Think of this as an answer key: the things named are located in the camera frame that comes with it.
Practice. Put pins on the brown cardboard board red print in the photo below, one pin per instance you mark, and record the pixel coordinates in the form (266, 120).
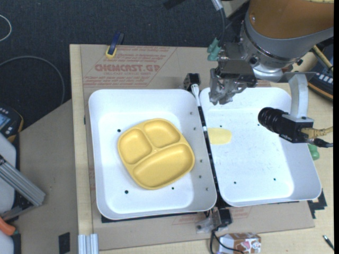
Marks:
(148, 67)

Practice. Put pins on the yellow divided plate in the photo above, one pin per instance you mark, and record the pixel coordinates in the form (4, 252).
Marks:
(159, 157)

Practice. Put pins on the white plastic tray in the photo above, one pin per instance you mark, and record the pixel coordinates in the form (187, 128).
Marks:
(259, 165)
(111, 152)

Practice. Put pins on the black cylinder on white bracket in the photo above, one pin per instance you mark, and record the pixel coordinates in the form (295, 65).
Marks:
(288, 127)

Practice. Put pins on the black pen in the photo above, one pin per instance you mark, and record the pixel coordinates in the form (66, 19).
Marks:
(328, 241)

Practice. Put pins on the green rounded toy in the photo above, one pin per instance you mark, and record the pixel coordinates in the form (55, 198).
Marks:
(314, 153)

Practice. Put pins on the brown and white carton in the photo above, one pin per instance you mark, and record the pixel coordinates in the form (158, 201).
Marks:
(243, 243)

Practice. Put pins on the thin black and white rod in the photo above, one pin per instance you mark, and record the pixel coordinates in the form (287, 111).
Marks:
(205, 131)

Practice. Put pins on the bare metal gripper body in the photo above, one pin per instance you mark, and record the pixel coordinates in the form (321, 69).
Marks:
(235, 65)

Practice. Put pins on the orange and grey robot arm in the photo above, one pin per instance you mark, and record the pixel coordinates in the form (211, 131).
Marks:
(286, 14)

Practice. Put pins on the pale yellow flat oval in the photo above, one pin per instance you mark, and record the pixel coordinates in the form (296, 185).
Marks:
(219, 136)

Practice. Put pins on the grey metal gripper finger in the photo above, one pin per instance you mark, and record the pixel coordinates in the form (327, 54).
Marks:
(215, 89)
(233, 90)

